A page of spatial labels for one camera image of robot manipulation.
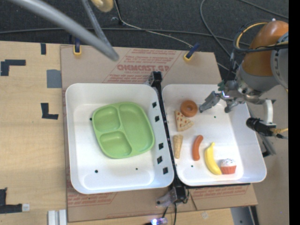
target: green divided plate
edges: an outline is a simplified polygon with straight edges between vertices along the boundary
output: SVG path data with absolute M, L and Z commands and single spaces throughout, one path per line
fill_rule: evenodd
M 97 141 L 110 158 L 128 158 L 149 151 L 155 141 L 145 111 L 121 102 L 98 108 L 92 116 Z

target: black electrical tape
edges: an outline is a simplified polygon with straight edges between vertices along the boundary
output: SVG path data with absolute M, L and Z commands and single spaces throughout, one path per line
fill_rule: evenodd
M 46 51 L 46 44 L 45 43 L 41 43 L 41 54 L 42 55 L 46 55 L 47 51 Z
M 3 206 L 6 204 L 5 200 L 6 200 L 6 190 L 5 189 L 0 189 L 0 206 Z
M 48 103 L 41 103 L 42 107 L 42 118 L 45 119 L 58 119 L 58 114 L 49 114 L 49 104 Z
M 0 214 L 22 212 L 22 204 L 0 206 Z
M 1 62 L 0 76 L 8 76 L 9 65 L 6 62 Z
M 21 59 L 5 59 L 5 62 L 9 66 L 25 66 L 26 65 L 26 60 L 21 60 Z

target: gray pipe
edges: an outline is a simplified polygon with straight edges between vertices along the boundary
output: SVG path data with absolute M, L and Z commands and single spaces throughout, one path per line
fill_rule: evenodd
M 111 44 L 107 40 L 104 32 L 102 31 L 100 24 L 98 23 L 98 20 L 93 12 L 93 9 L 90 7 L 88 0 L 81 0 L 82 5 L 86 11 L 87 16 L 90 19 L 90 22 L 95 30 L 95 33 L 97 34 L 98 38 L 100 38 L 103 42 L 105 42 L 108 46 L 111 47 Z
M 105 42 L 101 39 L 97 38 L 91 32 L 87 31 L 83 26 L 75 22 L 70 17 L 66 16 L 59 10 L 54 7 L 48 5 L 42 0 L 7 0 L 16 5 L 19 5 L 28 11 L 31 11 L 38 16 L 49 20 L 50 22 L 56 24 L 59 27 L 62 27 L 75 37 L 79 38 L 81 41 L 95 47 L 101 53 L 106 55 L 113 61 L 117 61 L 119 59 L 118 54 Z

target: pizza slice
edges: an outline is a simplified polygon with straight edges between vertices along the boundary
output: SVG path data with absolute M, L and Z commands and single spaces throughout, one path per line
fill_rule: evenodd
M 193 126 L 193 121 L 185 117 L 181 112 L 175 110 L 175 120 L 176 120 L 176 127 L 178 132 L 185 131 Z

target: yellow clip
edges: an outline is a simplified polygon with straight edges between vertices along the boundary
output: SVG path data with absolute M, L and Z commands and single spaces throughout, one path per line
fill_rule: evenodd
M 196 52 L 199 48 L 200 44 L 196 43 L 189 52 L 187 52 L 184 56 L 183 56 L 183 60 L 188 62 L 192 59 L 194 52 Z
M 191 59 L 192 59 L 192 57 L 193 57 L 193 55 L 192 56 L 190 56 L 189 58 L 187 57 L 187 54 L 188 54 L 189 52 L 187 52 L 184 56 L 183 56 L 183 60 L 184 61 L 186 61 L 186 62 L 188 62 L 188 61 L 191 61 Z
M 81 47 L 79 47 L 79 52 L 76 52 L 76 49 L 75 49 L 75 48 L 76 48 L 76 46 L 74 45 L 74 46 L 73 46 L 73 53 L 74 53 L 74 55 L 75 55 L 75 56 L 81 55 Z

